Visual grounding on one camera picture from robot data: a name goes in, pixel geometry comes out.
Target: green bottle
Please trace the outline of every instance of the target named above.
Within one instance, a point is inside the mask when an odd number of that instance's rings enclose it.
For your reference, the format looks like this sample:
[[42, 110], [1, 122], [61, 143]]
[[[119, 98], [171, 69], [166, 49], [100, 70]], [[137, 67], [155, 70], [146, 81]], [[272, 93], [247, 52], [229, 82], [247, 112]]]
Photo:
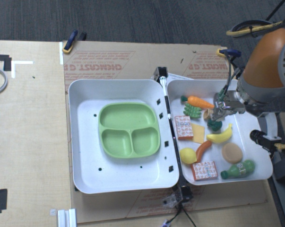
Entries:
[[252, 160], [245, 160], [232, 165], [227, 171], [222, 171], [221, 176], [223, 179], [229, 177], [245, 177], [255, 170], [255, 163]]

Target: dark gray floor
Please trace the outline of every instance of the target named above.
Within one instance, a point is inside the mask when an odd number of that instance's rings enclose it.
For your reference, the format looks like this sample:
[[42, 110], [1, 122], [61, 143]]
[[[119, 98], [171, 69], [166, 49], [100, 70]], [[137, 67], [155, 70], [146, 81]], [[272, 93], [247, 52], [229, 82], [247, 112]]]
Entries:
[[[219, 44], [241, 51], [236, 64], [245, 65], [259, 38], [233, 38], [226, 31], [246, 20], [265, 20], [280, 1], [0, 0], [0, 40], [62, 41], [77, 29], [89, 41]], [[285, 3], [270, 22], [283, 19]]]

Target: green plate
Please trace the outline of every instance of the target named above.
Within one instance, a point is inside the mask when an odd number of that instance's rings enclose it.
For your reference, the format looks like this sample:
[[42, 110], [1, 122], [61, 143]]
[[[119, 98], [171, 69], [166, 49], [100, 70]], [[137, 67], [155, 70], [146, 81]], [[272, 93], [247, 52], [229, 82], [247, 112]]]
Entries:
[[108, 104], [101, 109], [98, 123], [102, 147], [111, 157], [147, 157], [159, 149], [157, 116], [147, 104]]

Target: toy lemon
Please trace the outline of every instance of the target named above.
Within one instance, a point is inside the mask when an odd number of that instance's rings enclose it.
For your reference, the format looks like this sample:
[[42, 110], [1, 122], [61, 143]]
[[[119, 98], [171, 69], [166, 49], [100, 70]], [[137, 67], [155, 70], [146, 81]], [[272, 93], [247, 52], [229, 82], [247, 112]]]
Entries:
[[179, 151], [181, 162], [193, 164], [197, 161], [196, 152], [191, 148], [183, 148]]

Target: metal ring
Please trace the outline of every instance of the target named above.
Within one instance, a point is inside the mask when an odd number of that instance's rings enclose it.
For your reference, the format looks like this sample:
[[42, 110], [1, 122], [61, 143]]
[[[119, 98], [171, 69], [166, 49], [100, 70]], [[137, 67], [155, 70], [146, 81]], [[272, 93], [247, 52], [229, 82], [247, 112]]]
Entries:
[[0, 69], [0, 74], [4, 77], [5, 81], [4, 84], [0, 87], [0, 93], [6, 88], [7, 84], [8, 84], [8, 77], [6, 75], [6, 73]]

